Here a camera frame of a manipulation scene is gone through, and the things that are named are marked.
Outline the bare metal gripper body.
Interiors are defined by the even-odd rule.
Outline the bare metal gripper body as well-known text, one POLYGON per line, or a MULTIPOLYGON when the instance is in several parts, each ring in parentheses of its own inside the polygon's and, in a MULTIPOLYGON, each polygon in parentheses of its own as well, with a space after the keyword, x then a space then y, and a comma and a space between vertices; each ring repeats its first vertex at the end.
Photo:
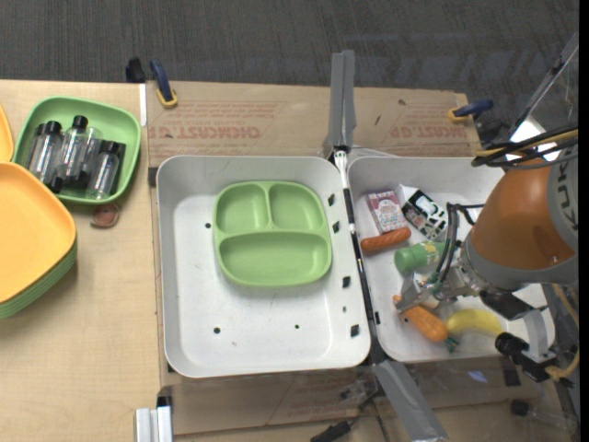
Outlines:
POLYGON ((489 282, 472 267, 451 266, 445 276, 433 273, 433 296, 438 301, 456 301, 459 297, 477 297, 489 287, 489 282))

